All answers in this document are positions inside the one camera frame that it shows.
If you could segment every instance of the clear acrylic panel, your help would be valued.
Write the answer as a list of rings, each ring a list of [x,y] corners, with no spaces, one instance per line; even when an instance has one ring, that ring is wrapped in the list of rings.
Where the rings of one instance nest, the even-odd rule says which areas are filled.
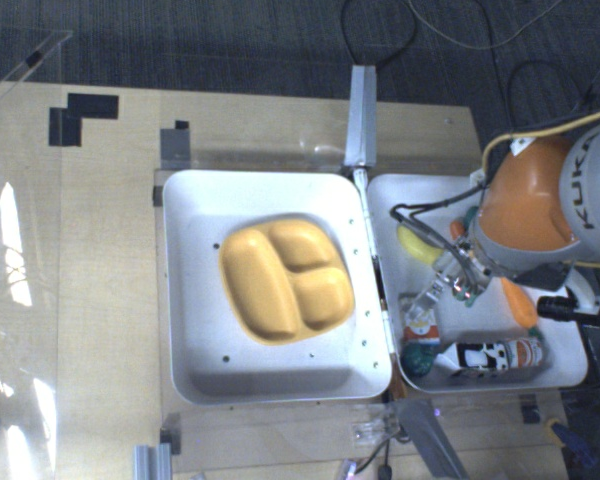
[[[70,35],[0,26],[0,479],[55,476],[62,94],[19,89],[61,81]]]

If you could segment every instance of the white tray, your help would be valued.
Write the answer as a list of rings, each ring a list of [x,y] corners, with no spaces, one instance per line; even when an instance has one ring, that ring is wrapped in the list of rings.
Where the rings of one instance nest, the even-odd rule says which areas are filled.
[[[196,404],[371,398],[391,363],[360,198],[332,174],[181,171],[164,187],[173,382]],[[215,244],[281,217],[320,225],[352,280],[355,309],[325,334],[269,346],[240,327]]]
[[[401,248],[396,236],[397,223],[389,216],[389,210],[398,203],[428,203],[446,199],[468,188],[466,177],[455,176],[387,174],[374,178],[369,184],[369,208],[393,339],[398,351],[404,327],[398,299],[401,294],[420,292],[433,279],[433,270],[410,257]],[[421,218],[450,239],[449,223],[462,217],[477,202],[476,195],[450,207],[423,214]],[[536,299],[546,294],[539,290],[528,290],[528,293]],[[491,282],[487,291],[478,297],[471,308],[454,300],[450,290],[447,291],[440,301],[436,316],[443,343],[480,343],[526,334],[525,329],[518,326],[511,316],[497,280]],[[540,318],[538,328],[544,335],[548,351],[547,360],[540,369],[520,369],[496,378],[469,379],[451,378],[447,372],[434,367],[425,377],[405,378],[414,387],[432,393],[533,390],[574,386],[582,382],[587,374],[588,361],[577,324]]]

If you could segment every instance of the can label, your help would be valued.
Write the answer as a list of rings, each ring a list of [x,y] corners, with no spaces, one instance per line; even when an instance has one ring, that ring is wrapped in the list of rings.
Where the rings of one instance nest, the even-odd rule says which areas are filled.
[[[507,342],[510,368],[528,368],[542,363],[542,345],[537,338],[520,338]]]

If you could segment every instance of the cable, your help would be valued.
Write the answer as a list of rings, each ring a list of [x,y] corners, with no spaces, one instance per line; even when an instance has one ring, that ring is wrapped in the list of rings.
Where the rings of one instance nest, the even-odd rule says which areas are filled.
[[[564,0],[556,0],[552,5],[550,5],[545,11],[543,11],[542,13],[540,13],[538,16],[536,16],[535,18],[533,18],[532,20],[529,20],[527,23],[525,23],[522,27],[520,27],[513,35],[511,35],[510,37],[508,37],[507,39],[500,41],[498,43],[490,43],[488,45],[481,45],[481,46],[475,46],[472,44],[468,44],[462,41],[458,41],[457,39],[454,39],[453,37],[445,34],[444,32],[442,32],[441,30],[439,30],[438,28],[436,28],[435,26],[433,26],[429,21],[427,21],[415,8],[415,6],[413,5],[413,0],[407,0],[407,4],[409,5],[409,7],[411,8],[411,11],[413,12],[414,16],[426,27],[428,27],[429,29],[431,29],[434,33],[438,34],[440,37],[443,37],[444,39],[446,39],[447,41],[450,41],[451,43],[457,45],[457,46],[461,46],[462,48],[466,48],[468,50],[479,50],[479,51],[484,51],[484,50],[492,50],[494,48],[499,48],[501,46],[504,46],[508,43],[510,43],[511,41],[513,41],[516,37],[518,37],[520,34],[522,34],[522,32],[524,32],[527,28],[529,28],[531,25],[533,25],[534,23],[536,23],[537,21],[541,20],[542,18],[544,18],[547,14],[549,14],[551,11],[553,11],[553,9],[555,9],[558,5],[560,5]]]
[[[498,135],[505,134],[505,133],[518,133],[518,132],[530,133],[530,132],[533,132],[536,130],[544,130],[545,128],[552,128],[554,126],[562,126],[565,123],[569,123],[570,121],[575,121],[576,119],[580,119],[582,117],[590,116],[592,113],[596,113],[596,112],[600,112],[600,109],[598,109],[594,112],[581,111],[581,112],[577,112],[577,113],[569,113],[566,115],[547,119],[547,120],[541,121],[539,123],[534,122],[534,123],[528,124],[528,125],[516,126],[516,128],[512,129],[512,130],[502,130],[501,132],[498,132]]]
[[[489,19],[489,13],[487,13],[487,9],[482,4],[482,2],[480,2],[480,0],[471,0],[471,1],[478,6],[478,8],[480,9],[480,12],[482,13],[482,16],[484,17],[484,21],[487,25],[487,37],[489,39],[489,44],[491,44],[491,43],[493,43],[493,27],[491,26],[491,20]],[[504,84],[502,83],[502,79],[500,77],[500,70],[498,69],[498,61],[496,59],[496,52],[493,48],[491,48],[489,53],[491,54],[491,63],[493,64],[493,71],[496,75],[496,82],[498,84],[498,91],[500,92],[500,97],[502,98],[502,104],[506,108],[507,98],[504,93]],[[509,120],[509,127],[511,127],[511,128],[513,127],[513,123],[511,122],[511,120]]]
[[[389,466],[389,446],[391,440],[387,441],[387,445],[384,448],[384,464],[378,468],[378,480],[391,480],[393,477],[393,471]]]
[[[598,263],[598,262],[576,261],[575,264],[577,267],[600,268],[600,263]]]
[[[525,130],[519,132],[509,132],[503,133],[502,135],[497,136],[493,139],[487,146],[484,148],[482,152],[482,171],[487,175],[489,168],[489,155],[493,148],[495,148],[498,144],[502,142],[506,142],[508,140],[513,139],[522,139],[526,137],[534,137],[536,139],[549,137],[551,135],[558,135],[560,133],[568,132],[570,130],[574,130],[575,128],[580,128],[581,126],[587,125],[589,123],[593,123],[595,121],[600,120],[600,111],[595,112],[593,114],[586,115],[584,117],[574,119],[567,123],[554,126],[552,128],[545,128],[541,130]]]
[[[563,68],[560,64],[556,64],[555,62],[551,62],[548,60],[525,60],[523,62],[520,62],[518,65],[516,65],[516,67],[513,68],[513,70],[511,71],[511,74],[509,75],[509,78],[507,80],[507,85],[506,85],[506,89],[505,89],[505,109],[507,112],[507,120],[509,122],[509,126],[511,128],[514,128],[515,126],[515,119],[513,118],[513,108],[512,108],[512,100],[513,100],[513,81],[515,79],[516,76],[518,76],[518,74],[525,68],[531,67],[531,66],[535,66],[535,65],[541,65],[541,66],[547,66],[550,67],[551,69],[553,69],[556,73],[560,73],[561,75],[564,76],[564,78],[566,78],[567,80],[569,80],[571,82],[571,85],[573,85],[573,87],[575,88],[575,91],[577,93],[578,96],[578,101],[582,101],[584,99],[584,94],[582,93],[582,91],[580,90],[580,87],[578,86],[578,83],[575,81],[575,79],[573,78],[573,76],[571,75],[571,73],[569,71],[567,71],[565,68]]]
[[[351,62],[353,62],[354,65],[361,65],[362,63],[360,62],[360,59],[358,59],[356,57],[356,55],[353,51],[351,42],[349,41],[349,35],[347,34],[347,28],[345,26],[345,18],[347,15],[347,11],[349,10],[349,6],[351,5],[351,3],[353,1],[354,0],[345,0],[344,3],[342,4],[342,7],[340,9],[340,30],[342,32],[342,37],[344,38],[344,42],[347,47],[347,53],[349,54],[349,57],[351,58]],[[404,0],[394,0],[394,1],[398,2],[402,7],[404,7],[409,12],[409,14],[411,14],[413,16],[410,7],[407,5],[407,3]],[[392,60],[394,60],[399,55],[401,55],[409,47],[409,45],[411,45],[411,43],[415,39],[416,31],[417,31],[417,26],[416,26],[416,21],[414,18],[413,31],[411,32],[409,37],[393,53],[384,57],[383,59],[381,59],[380,61],[378,61],[375,64],[376,71],[380,71],[383,67],[385,67],[387,64],[389,64]]]
[[[581,99],[573,107],[573,112],[580,110],[583,107],[590,109],[593,102],[598,99],[598,96],[600,96],[600,68],[598,68],[598,71],[593,77],[593,80],[591,80],[587,90],[584,91]]]
[[[446,238],[444,238],[440,233],[438,233],[435,229],[433,229],[428,224],[425,224],[421,220],[417,218],[417,215],[422,213],[426,213],[432,210],[436,210],[438,208],[445,208],[451,204],[457,203],[458,201],[462,201],[471,197],[472,195],[480,192],[484,189],[484,185],[479,184],[475,187],[470,188],[469,190],[458,194],[457,196],[451,197],[449,199],[444,199],[442,201],[438,201],[435,203],[426,203],[426,204],[415,204],[415,205],[407,205],[407,204],[397,204],[391,210],[389,210],[389,214],[395,220],[397,220],[400,224],[408,227],[414,232],[424,235],[427,238],[432,238],[436,241],[440,246],[444,247],[447,251],[451,253],[451,255],[456,259],[462,271],[465,275],[465,279],[469,283],[468,290],[470,293],[477,293],[478,291],[478,280],[476,278],[475,272],[473,271],[470,260],[464,257],[456,247],[453,246]],[[407,217],[399,213],[399,210],[414,210]]]
[[[399,437],[399,436],[404,436],[406,433],[404,432],[404,430],[400,429],[396,432],[394,432],[393,434],[391,434],[389,437],[384,438],[380,444],[378,446],[376,446],[375,450],[373,450],[373,452],[371,452],[371,455],[369,455],[369,458],[367,460],[365,460],[360,466],[358,466],[356,468],[356,475],[359,475],[360,473],[362,473],[365,469],[367,469],[369,467],[369,465],[373,462],[373,460],[378,456],[378,454],[382,451],[382,449],[387,446],[387,443],[389,441],[391,441],[394,437]]]

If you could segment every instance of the yellow object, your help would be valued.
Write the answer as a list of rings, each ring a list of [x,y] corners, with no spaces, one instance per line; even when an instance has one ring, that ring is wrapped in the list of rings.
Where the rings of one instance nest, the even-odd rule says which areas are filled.
[[[411,256],[427,265],[432,265],[442,254],[442,249],[425,243],[418,235],[404,226],[398,226],[398,241]]]
[[[517,284],[505,277],[501,277],[500,281],[515,321],[525,329],[534,327],[538,323],[536,305]]]
[[[225,292],[253,339],[282,345],[327,332],[354,308],[346,268],[315,224],[277,220],[242,229],[220,248]]]

